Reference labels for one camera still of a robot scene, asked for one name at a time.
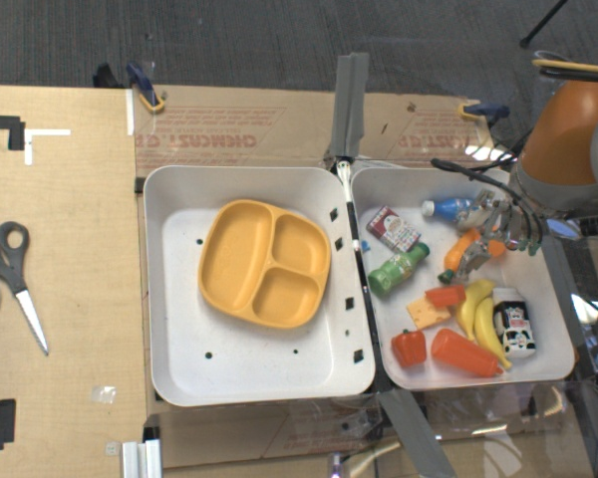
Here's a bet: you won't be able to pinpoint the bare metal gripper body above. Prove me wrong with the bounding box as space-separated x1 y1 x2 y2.
486 199 545 257

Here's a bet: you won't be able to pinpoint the orange carrot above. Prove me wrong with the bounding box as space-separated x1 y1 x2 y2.
437 226 507 286

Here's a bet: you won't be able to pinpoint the blue bottle with white cap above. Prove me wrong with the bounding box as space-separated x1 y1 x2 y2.
421 197 480 224

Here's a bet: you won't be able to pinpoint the orange red block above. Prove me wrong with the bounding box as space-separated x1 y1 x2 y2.
425 284 467 310

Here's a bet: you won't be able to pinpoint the yellow banana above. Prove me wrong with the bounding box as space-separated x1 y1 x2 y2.
454 279 513 372

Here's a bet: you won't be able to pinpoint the yellow cheese slice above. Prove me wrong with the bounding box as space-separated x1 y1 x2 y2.
406 295 452 332

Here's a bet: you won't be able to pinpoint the white plastic tray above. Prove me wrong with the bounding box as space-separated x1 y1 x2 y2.
350 165 577 392
143 164 377 408

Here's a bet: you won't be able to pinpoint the white cow print bottle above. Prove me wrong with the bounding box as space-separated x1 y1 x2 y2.
491 287 537 360

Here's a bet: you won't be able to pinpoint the green bottle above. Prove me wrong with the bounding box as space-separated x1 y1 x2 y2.
367 242 432 298

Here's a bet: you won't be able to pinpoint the red and white carton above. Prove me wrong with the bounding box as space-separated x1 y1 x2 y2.
366 205 423 254

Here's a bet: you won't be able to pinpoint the orange squeeze bottle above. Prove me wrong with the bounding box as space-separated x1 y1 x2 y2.
431 328 505 379

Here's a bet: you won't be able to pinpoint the red bell pepper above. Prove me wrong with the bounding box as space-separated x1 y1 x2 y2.
391 329 428 369

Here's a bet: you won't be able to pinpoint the black stand leg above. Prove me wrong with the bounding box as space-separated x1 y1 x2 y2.
519 0 598 50

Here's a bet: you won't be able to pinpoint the orange divided plate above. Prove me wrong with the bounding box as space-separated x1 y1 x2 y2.
197 198 333 331

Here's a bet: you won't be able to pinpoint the brown cardboard board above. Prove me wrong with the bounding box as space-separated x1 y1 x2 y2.
133 85 594 470

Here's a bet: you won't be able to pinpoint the grey handled scissors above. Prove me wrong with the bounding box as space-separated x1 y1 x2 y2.
0 220 51 358

